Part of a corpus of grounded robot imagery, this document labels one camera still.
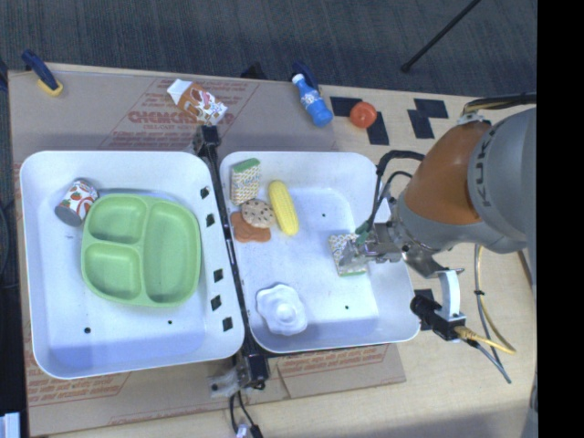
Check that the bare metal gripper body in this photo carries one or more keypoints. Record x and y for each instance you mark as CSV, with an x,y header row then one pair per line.
x,y
387,242

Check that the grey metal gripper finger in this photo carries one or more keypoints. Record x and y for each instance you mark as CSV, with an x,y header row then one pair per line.
x,y
368,253
348,253

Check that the small green and white packet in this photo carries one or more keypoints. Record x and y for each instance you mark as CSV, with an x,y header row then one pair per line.
x,y
353,269

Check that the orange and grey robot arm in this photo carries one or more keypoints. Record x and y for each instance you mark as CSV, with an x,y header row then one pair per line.
x,y
447,185

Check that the white plastic tray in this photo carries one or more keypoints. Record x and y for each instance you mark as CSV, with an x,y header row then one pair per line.
x,y
59,290
319,290

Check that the yellow corn cob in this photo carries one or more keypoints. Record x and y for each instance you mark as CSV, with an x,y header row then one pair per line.
x,y
284,208

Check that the white fried egg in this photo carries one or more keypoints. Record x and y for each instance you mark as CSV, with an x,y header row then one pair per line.
x,y
282,310

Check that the brown chocolate chip biscuit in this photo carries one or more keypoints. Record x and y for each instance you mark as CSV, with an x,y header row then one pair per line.
x,y
258,213

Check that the thin black rod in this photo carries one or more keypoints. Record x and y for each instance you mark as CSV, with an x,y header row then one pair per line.
x,y
230,249

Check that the green and white patterned packet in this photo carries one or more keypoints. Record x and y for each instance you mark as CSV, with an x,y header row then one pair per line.
x,y
245,183

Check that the orange round toy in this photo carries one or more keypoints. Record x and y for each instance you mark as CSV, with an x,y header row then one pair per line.
x,y
363,115

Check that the blue bottle with white cap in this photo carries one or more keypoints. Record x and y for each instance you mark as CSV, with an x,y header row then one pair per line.
x,y
315,103

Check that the green divided plate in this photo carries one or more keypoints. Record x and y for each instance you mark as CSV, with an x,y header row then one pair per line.
x,y
169,244

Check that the orange and white carton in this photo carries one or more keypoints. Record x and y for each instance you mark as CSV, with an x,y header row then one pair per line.
x,y
198,101

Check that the white can with orange print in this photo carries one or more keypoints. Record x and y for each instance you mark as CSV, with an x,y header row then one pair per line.
x,y
77,201

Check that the brown cardboard board, red print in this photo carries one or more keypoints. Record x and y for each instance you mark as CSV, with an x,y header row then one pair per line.
x,y
91,121

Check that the black cylinder on white bracket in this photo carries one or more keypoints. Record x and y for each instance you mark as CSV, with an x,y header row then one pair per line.
x,y
451,299

